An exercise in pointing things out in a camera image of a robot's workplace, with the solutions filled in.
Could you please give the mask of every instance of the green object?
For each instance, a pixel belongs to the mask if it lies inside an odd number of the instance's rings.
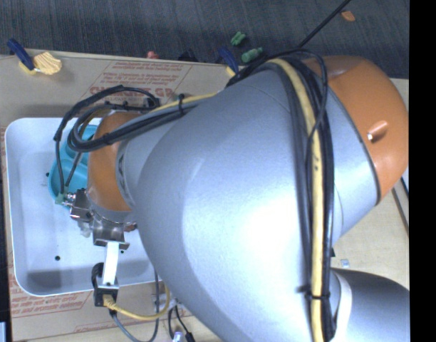
[[[231,45],[238,46],[244,39],[246,38],[246,34],[238,31],[231,39]]]
[[[242,61],[245,62],[245,63],[253,61],[263,51],[264,50],[262,49],[262,47],[250,49],[249,51],[247,51],[244,54],[242,54]]]

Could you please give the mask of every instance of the blue brush handle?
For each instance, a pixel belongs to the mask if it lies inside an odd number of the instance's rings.
[[[30,55],[27,54],[25,48],[23,48],[19,42],[14,38],[11,38],[8,40],[7,46],[17,55],[17,57],[19,57],[20,61],[27,67],[27,69],[30,71],[34,70],[35,67]]]

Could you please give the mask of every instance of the black pole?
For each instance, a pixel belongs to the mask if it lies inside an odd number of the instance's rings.
[[[325,18],[321,24],[319,24],[307,37],[300,42],[300,44],[297,46],[297,48],[302,48],[305,46],[310,39],[312,39],[329,21],[332,20],[332,18],[341,12],[341,10],[350,2],[351,0],[345,0],[343,3],[340,4],[340,6],[335,9],[327,18]]]

